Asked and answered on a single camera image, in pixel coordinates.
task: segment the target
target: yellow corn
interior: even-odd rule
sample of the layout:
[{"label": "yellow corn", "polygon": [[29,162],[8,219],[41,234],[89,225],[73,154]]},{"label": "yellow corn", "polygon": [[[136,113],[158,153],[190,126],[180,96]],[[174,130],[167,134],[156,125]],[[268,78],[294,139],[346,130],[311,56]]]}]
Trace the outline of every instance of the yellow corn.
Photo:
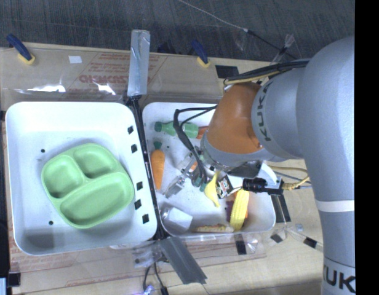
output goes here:
[{"label": "yellow corn", "polygon": [[240,189],[234,199],[230,224],[234,230],[239,230],[243,226],[245,213],[249,204],[250,192]]}]

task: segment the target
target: clear packing tape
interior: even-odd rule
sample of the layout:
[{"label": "clear packing tape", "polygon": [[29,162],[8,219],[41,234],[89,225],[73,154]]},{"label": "clear packing tape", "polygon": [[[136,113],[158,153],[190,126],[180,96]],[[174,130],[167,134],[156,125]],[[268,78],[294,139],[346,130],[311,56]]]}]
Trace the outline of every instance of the clear packing tape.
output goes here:
[{"label": "clear packing tape", "polygon": [[[0,48],[2,110],[19,101],[122,102],[127,96],[129,50],[24,44],[36,58],[32,65],[15,49]],[[215,101],[223,90],[215,67],[203,68],[195,56],[151,53],[147,93],[156,100]]]}]

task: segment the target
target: green divided plate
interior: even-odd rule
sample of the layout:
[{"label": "green divided plate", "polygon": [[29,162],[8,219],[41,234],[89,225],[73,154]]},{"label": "green divided plate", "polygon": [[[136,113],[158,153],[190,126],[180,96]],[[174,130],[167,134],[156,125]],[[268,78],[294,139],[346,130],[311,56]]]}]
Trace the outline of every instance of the green divided plate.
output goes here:
[{"label": "green divided plate", "polygon": [[50,159],[42,169],[47,196],[69,225],[86,229],[112,218],[134,197],[134,185],[105,147],[87,143]]}]

